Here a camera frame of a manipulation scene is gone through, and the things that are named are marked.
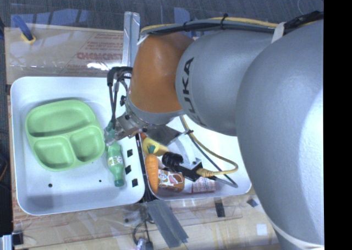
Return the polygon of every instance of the toy carrot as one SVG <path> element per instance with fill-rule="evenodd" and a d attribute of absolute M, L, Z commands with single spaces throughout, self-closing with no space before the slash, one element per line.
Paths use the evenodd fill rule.
<path fill-rule="evenodd" d="M 149 185 L 154 194 L 158 192 L 158 157 L 153 153 L 154 145 L 148 146 L 149 154 L 145 157 L 145 167 L 147 169 Z"/>

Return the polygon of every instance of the green bottle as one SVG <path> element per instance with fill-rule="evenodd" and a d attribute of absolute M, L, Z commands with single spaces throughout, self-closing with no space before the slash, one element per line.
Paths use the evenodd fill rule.
<path fill-rule="evenodd" d="M 121 146 L 117 142 L 108 147 L 107 160 L 109 170 L 115 178 L 115 186 L 123 186 L 125 184 L 125 181 L 123 180 L 124 164 L 121 154 Z"/>

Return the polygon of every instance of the bottle cap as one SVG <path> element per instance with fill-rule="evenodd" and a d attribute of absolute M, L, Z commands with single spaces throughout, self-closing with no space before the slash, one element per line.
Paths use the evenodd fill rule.
<path fill-rule="evenodd" d="M 115 186 L 120 187 L 125 184 L 123 179 L 115 180 Z"/>

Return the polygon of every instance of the bottle label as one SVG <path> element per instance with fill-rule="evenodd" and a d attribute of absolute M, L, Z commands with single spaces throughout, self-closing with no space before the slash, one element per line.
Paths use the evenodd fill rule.
<path fill-rule="evenodd" d="M 121 156 L 112 156 L 108 159 L 108 166 L 115 166 L 117 164 L 123 164 L 123 159 Z"/>

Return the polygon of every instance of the green plate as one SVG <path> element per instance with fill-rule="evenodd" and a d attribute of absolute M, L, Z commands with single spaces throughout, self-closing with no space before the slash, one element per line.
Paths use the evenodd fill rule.
<path fill-rule="evenodd" d="M 34 155 L 44 168 L 65 171 L 92 162 L 105 150 L 103 131 L 89 105 L 64 100 L 32 109 L 25 121 Z"/>

